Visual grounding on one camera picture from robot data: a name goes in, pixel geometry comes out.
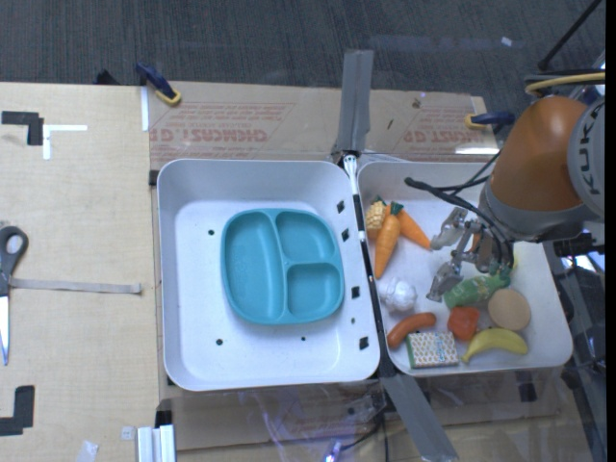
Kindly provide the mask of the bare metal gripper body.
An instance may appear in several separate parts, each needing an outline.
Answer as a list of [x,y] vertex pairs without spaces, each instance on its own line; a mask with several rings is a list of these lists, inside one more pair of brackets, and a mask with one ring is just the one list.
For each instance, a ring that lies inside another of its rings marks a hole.
[[509,274],[513,269],[513,243],[496,235],[496,231],[480,221],[466,221],[457,247],[451,252],[451,263],[461,271],[464,263],[472,264],[481,273]]

